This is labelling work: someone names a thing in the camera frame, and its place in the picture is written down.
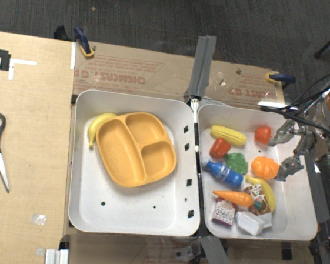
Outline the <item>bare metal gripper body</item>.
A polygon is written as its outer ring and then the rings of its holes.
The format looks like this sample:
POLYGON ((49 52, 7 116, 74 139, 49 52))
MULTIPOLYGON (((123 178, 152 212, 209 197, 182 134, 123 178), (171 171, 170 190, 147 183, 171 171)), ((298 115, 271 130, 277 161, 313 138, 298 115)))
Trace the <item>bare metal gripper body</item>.
POLYGON ((308 155, 313 159, 328 159, 330 126, 324 116, 323 105, 299 105, 298 117, 304 122, 298 122, 302 134, 296 149, 293 150, 293 156, 300 158, 302 155, 308 155))

